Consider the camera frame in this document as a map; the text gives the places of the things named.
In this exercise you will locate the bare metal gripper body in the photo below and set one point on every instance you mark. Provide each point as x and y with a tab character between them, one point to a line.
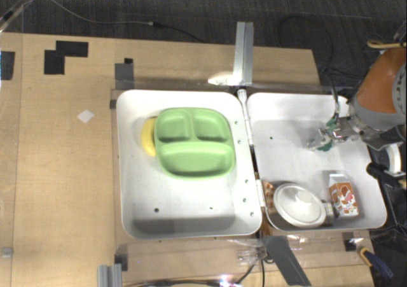
347	130

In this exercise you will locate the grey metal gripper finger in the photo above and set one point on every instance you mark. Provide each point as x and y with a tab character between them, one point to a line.
324	133
313	144

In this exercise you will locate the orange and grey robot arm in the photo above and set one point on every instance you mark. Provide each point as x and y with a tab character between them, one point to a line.
380	88

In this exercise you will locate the white plastic tray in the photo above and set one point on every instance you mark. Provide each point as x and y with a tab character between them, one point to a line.
292	158
184	203

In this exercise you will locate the orange and white carton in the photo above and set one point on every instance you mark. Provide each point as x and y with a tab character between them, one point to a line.
344	198

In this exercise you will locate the small silver can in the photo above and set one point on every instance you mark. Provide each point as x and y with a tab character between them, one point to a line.
328	212

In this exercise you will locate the green divided plate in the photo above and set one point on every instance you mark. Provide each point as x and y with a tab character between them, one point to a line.
194	149

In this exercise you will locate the yellow banana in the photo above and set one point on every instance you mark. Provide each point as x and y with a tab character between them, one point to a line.
147	139

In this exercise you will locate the pale wood board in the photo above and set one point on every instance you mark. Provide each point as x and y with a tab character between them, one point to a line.
63	168

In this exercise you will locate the black cylinder on white bracket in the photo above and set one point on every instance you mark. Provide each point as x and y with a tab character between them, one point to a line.
393	165

